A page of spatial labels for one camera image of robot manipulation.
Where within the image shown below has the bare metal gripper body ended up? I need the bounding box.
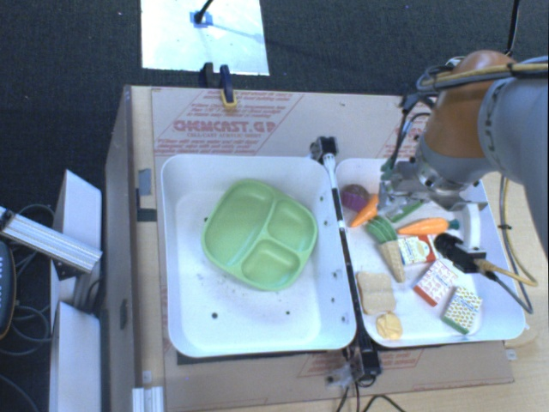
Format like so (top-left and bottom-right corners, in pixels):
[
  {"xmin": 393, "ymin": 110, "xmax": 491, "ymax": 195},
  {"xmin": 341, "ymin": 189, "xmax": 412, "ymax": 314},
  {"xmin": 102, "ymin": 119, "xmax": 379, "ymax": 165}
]
[{"xmin": 378, "ymin": 160, "xmax": 489, "ymax": 212}]

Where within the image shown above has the orange toy carrot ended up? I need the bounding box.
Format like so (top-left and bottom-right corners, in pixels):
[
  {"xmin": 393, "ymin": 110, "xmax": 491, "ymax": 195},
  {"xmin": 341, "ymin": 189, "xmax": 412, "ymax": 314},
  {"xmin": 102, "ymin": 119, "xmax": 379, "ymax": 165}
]
[
  {"xmin": 396, "ymin": 216, "xmax": 461, "ymax": 237},
  {"xmin": 349, "ymin": 193, "xmax": 381, "ymax": 229}
]

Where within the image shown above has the brown and purple toy cupcake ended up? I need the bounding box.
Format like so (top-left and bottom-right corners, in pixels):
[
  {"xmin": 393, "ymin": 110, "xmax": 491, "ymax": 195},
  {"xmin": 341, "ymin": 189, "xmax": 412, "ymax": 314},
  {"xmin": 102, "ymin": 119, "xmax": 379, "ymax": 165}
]
[{"xmin": 340, "ymin": 183, "xmax": 371, "ymax": 213}]

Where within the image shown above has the white and orange small carton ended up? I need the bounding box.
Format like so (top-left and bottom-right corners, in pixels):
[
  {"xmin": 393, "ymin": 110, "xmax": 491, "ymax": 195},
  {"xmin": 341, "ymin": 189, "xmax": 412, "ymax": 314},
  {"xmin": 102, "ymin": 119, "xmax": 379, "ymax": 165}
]
[{"xmin": 396, "ymin": 234, "xmax": 439, "ymax": 267}]

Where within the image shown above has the green toy ice cream cone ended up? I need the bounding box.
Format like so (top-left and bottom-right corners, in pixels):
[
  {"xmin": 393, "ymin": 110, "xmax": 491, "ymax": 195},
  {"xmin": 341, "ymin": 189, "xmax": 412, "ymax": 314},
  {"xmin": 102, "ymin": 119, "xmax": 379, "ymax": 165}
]
[{"xmin": 365, "ymin": 215, "xmax": 407, "ymax": 284}]

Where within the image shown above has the thin black and white rod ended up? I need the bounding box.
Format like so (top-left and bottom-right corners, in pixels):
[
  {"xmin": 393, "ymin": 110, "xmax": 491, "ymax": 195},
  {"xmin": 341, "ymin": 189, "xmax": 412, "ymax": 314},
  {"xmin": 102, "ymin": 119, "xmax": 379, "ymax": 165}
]
[{"xmin": 322, "ymin": 152, "xmax": 366, "ymax": 351}]

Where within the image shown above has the red and white small carton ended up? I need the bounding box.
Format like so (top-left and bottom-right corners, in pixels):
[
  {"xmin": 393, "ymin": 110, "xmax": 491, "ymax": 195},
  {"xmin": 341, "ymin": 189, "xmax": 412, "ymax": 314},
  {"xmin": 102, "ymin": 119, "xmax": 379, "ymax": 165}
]
[{"xmin": 412, "ymin": 258, "xmax": 460, "ymax": 308}]

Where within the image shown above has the tan toy bread slice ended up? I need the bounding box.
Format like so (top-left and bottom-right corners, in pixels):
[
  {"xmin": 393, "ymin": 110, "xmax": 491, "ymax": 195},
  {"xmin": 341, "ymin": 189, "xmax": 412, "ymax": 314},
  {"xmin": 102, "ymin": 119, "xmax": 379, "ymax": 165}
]
[{"xmin": 356, "ymin": 270, "xmax": 398, "ymax": 316}]

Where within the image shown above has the yellow and green patterned carton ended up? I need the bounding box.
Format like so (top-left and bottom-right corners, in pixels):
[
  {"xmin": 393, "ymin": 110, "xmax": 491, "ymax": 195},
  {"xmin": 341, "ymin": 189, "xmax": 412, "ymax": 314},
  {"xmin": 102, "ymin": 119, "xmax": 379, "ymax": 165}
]
[{"xmin": 440, "ymin": 285, "xmax": 484, "ymax": 336}]

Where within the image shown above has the yellow lumpy toy food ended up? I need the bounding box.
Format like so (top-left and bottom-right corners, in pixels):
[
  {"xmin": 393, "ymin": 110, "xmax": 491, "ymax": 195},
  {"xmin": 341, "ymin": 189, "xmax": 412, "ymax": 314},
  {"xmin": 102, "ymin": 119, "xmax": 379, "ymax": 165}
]
[{"xmin": 375, "ymin": 311, "xmax": 404, "ymax": 341}]

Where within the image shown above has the white plastic tray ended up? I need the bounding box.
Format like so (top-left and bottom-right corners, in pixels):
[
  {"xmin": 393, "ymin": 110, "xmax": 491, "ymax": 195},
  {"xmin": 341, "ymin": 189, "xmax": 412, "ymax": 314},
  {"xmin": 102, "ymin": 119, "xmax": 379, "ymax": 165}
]
[
  {"xmin": 160, "ymin": 153, "xmax": 359, "ymax": 359},
  {"xmin": 335, "ymin": 157, "xmax": 528, "ymax": 349}
]

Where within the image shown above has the green divided plate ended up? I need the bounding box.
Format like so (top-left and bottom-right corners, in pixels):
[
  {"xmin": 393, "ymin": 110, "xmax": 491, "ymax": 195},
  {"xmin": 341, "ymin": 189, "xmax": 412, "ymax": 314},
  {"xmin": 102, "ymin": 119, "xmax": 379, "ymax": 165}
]
[{"xmin": 200, "ymin": 178, "xmax": 320, "ymax": 293}]

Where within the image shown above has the brown cardboard board, red print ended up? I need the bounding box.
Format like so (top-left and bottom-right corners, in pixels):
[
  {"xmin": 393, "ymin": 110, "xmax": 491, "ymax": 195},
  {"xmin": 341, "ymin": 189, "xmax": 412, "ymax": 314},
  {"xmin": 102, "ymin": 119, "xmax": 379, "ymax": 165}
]
[{"xmin": 150, "ymin": 86, "xmax": 516, "ymax": 408}]

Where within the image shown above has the black block with thin wires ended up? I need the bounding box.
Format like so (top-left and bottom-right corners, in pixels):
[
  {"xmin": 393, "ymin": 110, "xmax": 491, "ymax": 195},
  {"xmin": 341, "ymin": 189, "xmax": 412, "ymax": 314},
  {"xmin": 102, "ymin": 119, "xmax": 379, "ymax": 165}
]
[
  {"xmin": 325, "ymin": 344, "xmax": 383, "ymax": 391},
  {"xmin": 309, "ymin": 135, "xmax": 341, "ymax": 163}
]

